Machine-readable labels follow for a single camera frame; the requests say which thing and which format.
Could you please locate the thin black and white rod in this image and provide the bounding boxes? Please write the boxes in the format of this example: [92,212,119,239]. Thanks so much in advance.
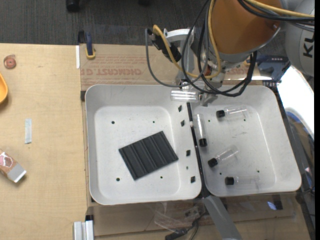
[186,102,209,198]

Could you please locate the black cylinder on white bracket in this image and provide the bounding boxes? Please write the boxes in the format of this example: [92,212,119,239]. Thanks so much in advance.
[146,27,196,85]

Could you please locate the orange plate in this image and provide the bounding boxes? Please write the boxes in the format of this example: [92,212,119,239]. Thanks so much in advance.
[0,71,9,105]

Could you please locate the clear bottle with black cap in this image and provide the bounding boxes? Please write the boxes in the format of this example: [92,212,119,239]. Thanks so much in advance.
[215,104,249,121]
[207,145,240,169]
[224,174,261,187]
[194,113,209,148]

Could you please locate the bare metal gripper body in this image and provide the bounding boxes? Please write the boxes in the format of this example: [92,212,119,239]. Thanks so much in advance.
[199,58,228,92]

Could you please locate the brown cardboard board, red print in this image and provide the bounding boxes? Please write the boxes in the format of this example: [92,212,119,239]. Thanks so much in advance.
[79,43,297,237]

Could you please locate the black ribbed square plate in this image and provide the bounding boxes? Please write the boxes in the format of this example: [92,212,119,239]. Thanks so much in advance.
[118,130,180,181]

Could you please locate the brown and white carton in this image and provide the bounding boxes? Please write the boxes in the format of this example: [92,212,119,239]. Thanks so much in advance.
[0,148,27,184]

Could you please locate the white plastic tray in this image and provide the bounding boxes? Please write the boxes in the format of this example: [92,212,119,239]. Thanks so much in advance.
[191,84,303,198]
[84,84,203,206]

